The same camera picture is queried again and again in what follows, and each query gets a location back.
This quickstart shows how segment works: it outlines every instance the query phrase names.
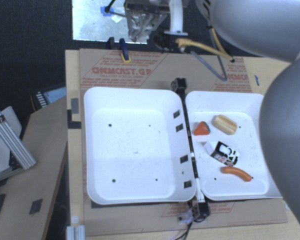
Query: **empty white tray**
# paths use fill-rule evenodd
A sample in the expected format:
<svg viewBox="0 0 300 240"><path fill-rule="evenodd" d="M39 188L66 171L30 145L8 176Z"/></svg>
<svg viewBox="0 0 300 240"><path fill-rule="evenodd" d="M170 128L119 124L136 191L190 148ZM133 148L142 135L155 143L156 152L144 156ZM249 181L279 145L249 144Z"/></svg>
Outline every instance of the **empty white tray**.
<svg viewBox="0 0 300 240"><path fill-rule="evenodd" d="M192 135L200 188L212 200L242 200L281 197L267 168L259 140L259 112L263 96L256 93L193 91L186 96L191 132L201 121L211 130L209 135ZM224 115L238 125L236 133L227 135L213 126L215 116ZM253 179L243 181L236 175L223 174L225 165L211 157L204 144L221 141L240 153L235 167Z"/></svg>
<svg viewBox="0 0 300 240"><path fill-rule="evenodd" d="M169 90L84 95L87 191L98 204L181 202L196 191L181 99Z"/></svg>

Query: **black carpet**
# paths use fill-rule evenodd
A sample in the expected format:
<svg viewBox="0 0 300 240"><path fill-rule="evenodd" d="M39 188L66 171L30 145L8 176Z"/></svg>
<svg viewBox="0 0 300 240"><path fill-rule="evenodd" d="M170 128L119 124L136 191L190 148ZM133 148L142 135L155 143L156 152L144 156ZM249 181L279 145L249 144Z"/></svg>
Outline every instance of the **black carpet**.
<svg viewBox="0 0 300 240"><path fill-rule="evenodd" d="M184 12L184 31L191 39L211 45L206 25L192 0ZM169 28L169 19L163 26ZM233 56L249 56L221 43ZM65 50L79 48L101 49L105 44L72 39L72 0L0 0L0 109L12 106L25 125L33 112L31 92L64 82ZM151 40L149 45L128 48L159 51Z"/></svg>

